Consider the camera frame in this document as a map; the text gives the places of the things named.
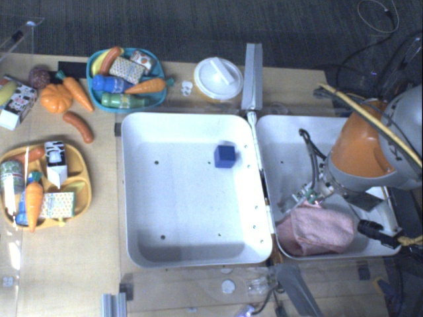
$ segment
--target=blue cube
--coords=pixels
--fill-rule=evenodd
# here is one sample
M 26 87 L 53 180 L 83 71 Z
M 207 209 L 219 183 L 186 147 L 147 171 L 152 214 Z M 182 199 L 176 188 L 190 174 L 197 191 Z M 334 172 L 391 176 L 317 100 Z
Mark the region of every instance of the blue cube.
M 232 168 L 235 164 L 235 148 L 230 145 L 218 145 L 214 151 L 216 168 Z

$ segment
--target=wooden table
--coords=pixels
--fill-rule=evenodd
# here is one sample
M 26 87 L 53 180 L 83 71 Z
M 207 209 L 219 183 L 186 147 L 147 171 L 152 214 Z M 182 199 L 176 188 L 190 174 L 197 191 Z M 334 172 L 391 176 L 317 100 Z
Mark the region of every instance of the wooden table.
M 0 63 L 7 73 L 26 82 L 34 66 L 56 71 L 58 61 L 86 62 L 86 57 L 11 54 Z M 174 77 L 164 102 L 166 107 L 199 110 L 204 101 L 195 94 L 180 93 L 183 81 L 192 80 L 193 63 L 163 62 L 166 76 Z M 322 71 L 265 68 L 264 104 L 278 102 L 292 114 L 331 116 L 332 104 L 311 96 Z M 232 269 L 162 269 L 136 267 L 126 253 L 121 142 L 115 123 L 122 115 L 96 109 L 88 113 L 78 103 L 72 110 L 92 128 L 95 140 L 82 141 L 75 128 L 61 116 L 50 114 L 37 102 L 22 125 L 14 131 L 0 127 L 0 155 L 26 144 L 60 139 L 79 149 L 85 158 L 93 201 L 89 210 L 64 227 L 16 231 L 0 220 L 0 274 L 14 285 L 0 288 L 0 316 L 100 316 L 102 294 L 117 294 L 121 282 L 134 283 L 137 291 L 128 302 L 128 316 L 235 316 L 248 302 L 262 302 L 261 295 L 248 295 L 248 285 L 268 271 L 265 267 Z M 20 250 L 20 263 L 10 266 L 10 249 Z M 372 275 L 385 276 L 380 261 L 370 262 Z M 339 316 L 384 316 L 385 301 L 369 281 L 359 281 L 352 264 L 303 264 L 303 274 L 325 313 Z M 221 290 L 224 279 L 236 284 L 233 294 Z M 295 309 L 286 295 L 280 297 L 289 315 Z M 261 316 L 274 316 L 273 304 Z

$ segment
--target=toy pumpkin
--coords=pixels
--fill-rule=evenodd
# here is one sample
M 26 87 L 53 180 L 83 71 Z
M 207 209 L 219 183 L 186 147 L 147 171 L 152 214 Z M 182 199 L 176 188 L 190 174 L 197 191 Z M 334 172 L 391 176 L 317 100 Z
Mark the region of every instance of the toy pumpkin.
M 65 86 L 50 83 L 41 92 L 40 102 L 50 113 L 64 113 L 72 106 L 72 94 Z

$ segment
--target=pink cloth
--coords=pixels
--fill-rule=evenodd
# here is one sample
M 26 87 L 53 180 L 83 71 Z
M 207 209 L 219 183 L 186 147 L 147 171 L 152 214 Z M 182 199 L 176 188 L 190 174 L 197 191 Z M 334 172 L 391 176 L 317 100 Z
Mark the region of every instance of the pink cloth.
M 281 247 L 293 256 L 343 253 L 354 239 L 356 227 L 351 216 L 302 205 L 276 227 Z

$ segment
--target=yellow plate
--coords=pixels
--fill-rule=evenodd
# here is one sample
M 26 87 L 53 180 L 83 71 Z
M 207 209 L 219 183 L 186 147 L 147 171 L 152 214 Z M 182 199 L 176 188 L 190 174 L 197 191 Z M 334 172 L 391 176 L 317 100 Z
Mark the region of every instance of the yellow plate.
M 42 145 L 31 145 L 29 146 L 29 150 L 33 150 L 36 147 L 42 147 Z M 8 158 L 15 156 L 17 154 L 21 154 L 25 152 L 26 146 L 21 148 L 13 149 L 6 154 L 4 154 L 0 159 L 0 164 L 3 161 L 6 161 Z M 66 186 L 74 182 L 84 182 L 85 186 L 81 188 L 75 194 L 75 210 L 74 210 L 74 217 L 70 217 L 68 219 L 64 219 L 64 221 L 70 221 L 72 219 L 77 218 L 79 215 L 83 214 L 89 207 L 91 203 L 91 183 L 90 178 L 88 175 L 87 166 L 85 161 L 80 154 L 80 152 L 72 145 L 65 144 L 65 154 L 66 154 L 66 161 L 67 161 L 67 179 L 61 185 L 60 190 L 52 184 L 47 179 L 47 166 L 46 166 L 46 156 L 44 155 L 39 160 L 29 163 L 28 165 L 28 173 L 33 171 L 38 171 L 42 173 L 42 178 L 40 183 L 43 185 L 44 193 L 56 193 L 63 191 Z M 6 221 L 9 222 L 11 225 L 15 225 L 13 221 L 13 217 L 10 216 L 5 208 L 3 200 L 0 196 L 0 204 L 1 204 L 1 212 L 3 216 L 6 218 Z M 38 219 L 37 229 L 40 228 L 48 228 L 59 225 L 60 222 L 57 219 Z M 26 226 L 16 225 L 22 229 L 28 229 Z

